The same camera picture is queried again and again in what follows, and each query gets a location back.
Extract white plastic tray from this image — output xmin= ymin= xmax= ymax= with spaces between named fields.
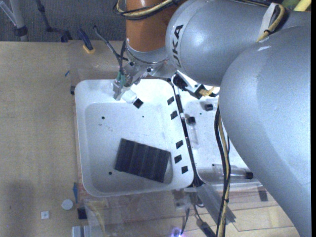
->
xmin=172 ymin=82 xmax=260 ymax=185
xmin=74 ymin=79 xmax=195 ymax=198

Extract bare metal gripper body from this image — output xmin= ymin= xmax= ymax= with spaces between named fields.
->
xmin=122 ymin=60 xmax=160 ymax=88

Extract white round disc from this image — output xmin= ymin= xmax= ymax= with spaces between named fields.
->
xmin=61 ymin=198 xmax=74 ymax=211

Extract black ribbed rectangular block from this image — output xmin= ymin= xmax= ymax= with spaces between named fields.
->
xmin=114 ymin=138 xmax=171 ymax=183

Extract black cylinder on white bracket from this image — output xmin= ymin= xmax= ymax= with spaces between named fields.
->
xmin=172 ymin=73 xmax=207 ymax=100

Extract clear plastic bottle black cap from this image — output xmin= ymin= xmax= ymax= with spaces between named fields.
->
xmin=121 ymin=89 xmax=144 ymax=109
xmin=212 ymin=163 xmax=254 ymax=180
xmin=187 ymin=116 xmax=200 ymax=149

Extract thin black and white rod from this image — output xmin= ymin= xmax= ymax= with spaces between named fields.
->
xmin=172 ymin=82 xmax=204 ymax=186

